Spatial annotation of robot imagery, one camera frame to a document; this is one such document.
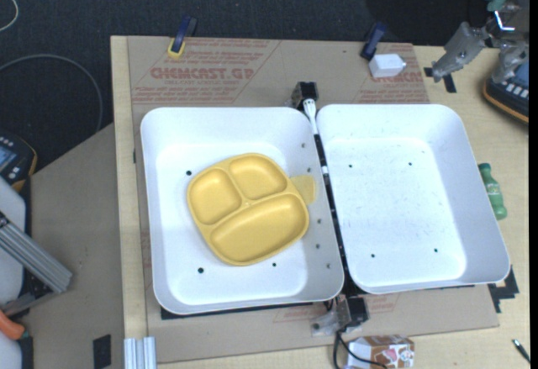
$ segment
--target white connector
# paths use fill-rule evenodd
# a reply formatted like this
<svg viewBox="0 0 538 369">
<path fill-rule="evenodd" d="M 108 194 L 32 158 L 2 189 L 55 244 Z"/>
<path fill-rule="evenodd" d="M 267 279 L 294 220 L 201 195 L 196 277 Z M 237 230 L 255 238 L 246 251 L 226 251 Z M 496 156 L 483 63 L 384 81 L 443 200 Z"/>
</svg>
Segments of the white connector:
<svg viewBox="0 0 538 369">
<path fill-rule="evenodd" d="M 392 77 L 405 68 L 405 61 L 398 54 L 379 54 L 368 61 L 368 66 L 373 77 Z"/>
</svg>

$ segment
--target yellow divided plate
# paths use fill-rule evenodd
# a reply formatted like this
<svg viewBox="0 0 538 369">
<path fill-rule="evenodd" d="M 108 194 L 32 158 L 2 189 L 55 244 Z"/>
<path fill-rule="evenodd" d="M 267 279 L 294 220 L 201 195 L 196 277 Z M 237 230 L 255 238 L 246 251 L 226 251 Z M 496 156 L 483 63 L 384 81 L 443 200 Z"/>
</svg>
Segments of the yellow divided plate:
<svg viewBox="0 0 538 369">
<path fill-rule="evenodd" d="M 237 266 L 288 248 L 309 226 L 298 189 L 261 154 L 230 157 L 201 171 L 188 185 L 187 203 L 209 247 Z"/>
</svg>

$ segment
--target wire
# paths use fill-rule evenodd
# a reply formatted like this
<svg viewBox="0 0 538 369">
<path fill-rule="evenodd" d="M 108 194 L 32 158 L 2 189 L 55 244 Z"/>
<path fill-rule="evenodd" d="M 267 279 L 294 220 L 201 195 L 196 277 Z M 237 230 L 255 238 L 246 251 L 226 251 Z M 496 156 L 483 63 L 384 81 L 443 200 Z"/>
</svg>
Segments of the wire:
<svg viewBox="0 0 538 369">
<path fill-rule="evenodd" d="M 333 364 L 335 365 L 335 369 L 340 369 L 340 367 L 338 366 L 338 361 L 336 359 L 336 354 L 337 354 L 337 351 L 338 351 L 338 345 L 340 343 L 344 346 L 344 348 L 348 352 L 348 354 L 350 354 L 350 356 L 352 356 L 354 359 L 356 359 L 358 361 L 362 361 L 363 363 L 369 363 L 370 365 L 382 367 L 383 369 L 388 369 L 382 363 L 379 363 L 377 361 L 371 361 L 371 360 L 363 359 L 363 358 L 357 356 L 353 351 L 350 350 L 349 346 L 347 346 L 346 342 L 342 339 L 342 335 L 341 335 L 342 331 L 343 330 L 340 329 L 340 330 L 337 330 L 336 333 L 335 333 L 335 344 L 333 345 Z"/>
<path fill-rule="evenodd" d="M 2 33 L 4 30 L 8 29 L 13 24 L 15 24 L 15 21 L 18 19 L 18 4 L 17 4 L 17 0 L 11 0 L 11 1 L 13 2 L 13 5 L 15 7 L 15 16 L 13 17 L 13 19 L 10 22 L 8 22 L 7 25 L 4 25 L 2 28 L 0 28 L 0 33 Z"/>
<path fill-rule="evenodd" d="M 76 61 L 70 60 L 69 58 L 65 58 L 64 56 L 60 55 L 54 55 L 54 54 L 35 54 L 35 55 L 27 55 L 21 58 L 18 58 L 16 60 L 10 61 L 2 66 L 0 66 L 0 72 L 6 70 L 7 68 L 14 66 L 18 63 L 21 63 L 23 61 L 29 61 L 29 60 L 36 60 L 36 59 L 50 59 L 50 60 L 60 60 L 64 61 L 66 63 L 69 63 L 82 71 L 90 80 L 93 87 L 95 88 L 95 92 L 98 95 L 98 103 L 99 103 L 99 116 L 98 116 L 98 124 L 95 132 L 97 133 L 101 129 L 101 125 L 103 122 L 103 96 L 101 95 L 101 90 L 99 89 L 99 85 L 96 83 L 95 79 L 93 79 L 93 76 L 90 74 L 89 71 L 87 71 L 84 67 L 82 67 L 80 64 L 78 64 Z"/>
</svg>

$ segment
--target wooden table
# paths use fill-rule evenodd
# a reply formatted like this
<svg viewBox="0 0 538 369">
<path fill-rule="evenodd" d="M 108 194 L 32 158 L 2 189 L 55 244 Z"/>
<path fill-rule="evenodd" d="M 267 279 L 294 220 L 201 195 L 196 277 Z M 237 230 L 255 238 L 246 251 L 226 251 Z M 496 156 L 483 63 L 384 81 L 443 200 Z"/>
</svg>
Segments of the wooden table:
<svg viewBox="0 0 538 369">
<path fill-rule="evenodd" d="M 305 53 L 311 42 L 303 42 Z M 114 128 L 118 173 L 119 231 L 124 296 L 126 338 L 148 335 L 145 290 L 142 271 L 140 221 L 137 200 L 135 146 L 129 85 L 127 38 L 111 39 L 113 69 Z M 415 46 L 420 69 L 443 54 L 440 47 Z M 530 268 L 529 268 L 529 137 L 528 127 L 505 116 L 487 103 L 481 89 L 496 66 L 498 52 L 485 50 L 465 69 L 453 75 L 457 93 L 448 93 L 441 83 L 425 79 L 432 103 L 454 109 L 462 118 L 477 163 L 489 162 L 501 184 L 508 218 L 500 227 L 520 293 L 503 300 L 500 326 L 494 329 L 413 337 L 418 368 L 525 368 L 528 363 L 517 352 L 512 339 L 518 339 L 530 352 Z M 274 368 L 332 366 L 332 347 L 321 346 L 294 351 L 222 357 L 159 365 L 172 368 Z"/>
</svg>

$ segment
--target white tray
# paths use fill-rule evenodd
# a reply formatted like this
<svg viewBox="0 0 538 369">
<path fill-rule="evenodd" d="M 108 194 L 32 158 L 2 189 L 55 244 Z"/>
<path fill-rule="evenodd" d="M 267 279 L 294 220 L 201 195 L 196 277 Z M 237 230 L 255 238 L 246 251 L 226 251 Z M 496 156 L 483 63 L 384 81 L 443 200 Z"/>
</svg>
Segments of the white tray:
<svg viewBox="0 0 538 369">
<path fill-rule="evenodd" d="M 454 111 L 330 105 L 317 122 L 356 285 L 391 293 L 508 275 L 508 253 Z"/>
<path fill-rule="evenodd" d="M 307 118 L 291 108 L 158 108 L 141 125 L 156 298 L 175 314 L 326 301 L 344 272 Z M 231 266 L 207 246 L 187 206 L 187 185 L 228 157 L 256 152 L 290 177 L 309 173 L 318 197 L 309 229 L 283 252 Z"/>
</svg>

